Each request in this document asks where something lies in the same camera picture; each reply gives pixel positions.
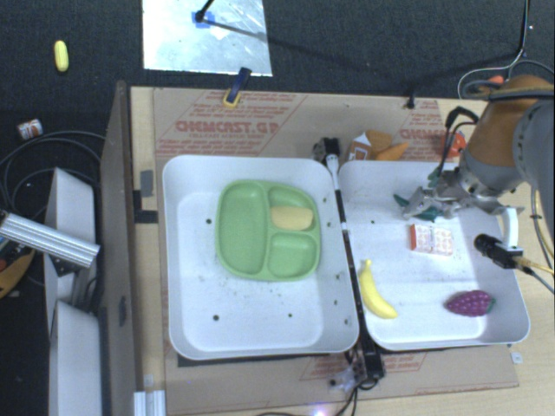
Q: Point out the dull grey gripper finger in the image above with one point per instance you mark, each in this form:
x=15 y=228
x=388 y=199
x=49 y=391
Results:
x=414 y=202
x=446 y=213

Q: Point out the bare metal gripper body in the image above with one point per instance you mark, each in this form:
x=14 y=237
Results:
x=455 y=191

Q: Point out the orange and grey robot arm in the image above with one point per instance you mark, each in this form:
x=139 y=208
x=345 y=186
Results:
x=498 y=137

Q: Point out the white and orange packet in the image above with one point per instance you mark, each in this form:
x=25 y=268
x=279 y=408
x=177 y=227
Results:
x=431 y=238

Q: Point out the orange and white bottle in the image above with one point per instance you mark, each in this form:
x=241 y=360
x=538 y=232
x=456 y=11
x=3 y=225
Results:
x=455 y=143

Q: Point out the thin black and white rod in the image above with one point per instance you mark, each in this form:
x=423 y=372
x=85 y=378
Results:
x=342 y=215

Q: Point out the white plastic tray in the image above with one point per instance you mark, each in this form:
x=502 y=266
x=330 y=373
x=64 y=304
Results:
x=260 y=310
x=425 y=284

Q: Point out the purple grapes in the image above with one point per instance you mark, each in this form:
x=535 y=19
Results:
x=468 y=303

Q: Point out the yellow banana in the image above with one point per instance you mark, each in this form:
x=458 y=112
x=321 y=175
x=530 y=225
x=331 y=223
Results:
x=374 y=295

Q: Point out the yellow toy bread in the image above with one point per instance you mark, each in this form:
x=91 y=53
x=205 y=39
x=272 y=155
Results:
x=291 y=218

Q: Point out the brown cardboard board red print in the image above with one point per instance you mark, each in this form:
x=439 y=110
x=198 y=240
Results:
x=269 y=124

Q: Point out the green divided plate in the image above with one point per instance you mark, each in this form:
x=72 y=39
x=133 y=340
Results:
x=243 y=232

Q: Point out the yellow capsule-shaped toy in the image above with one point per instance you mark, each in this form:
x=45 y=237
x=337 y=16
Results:
x=61 y=55

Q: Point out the small orange and white can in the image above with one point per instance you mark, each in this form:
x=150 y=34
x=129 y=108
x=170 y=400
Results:
x=30 y=128

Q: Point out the black cylinder on white bracket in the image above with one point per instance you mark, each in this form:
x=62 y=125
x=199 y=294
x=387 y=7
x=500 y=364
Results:
x=492 y=245

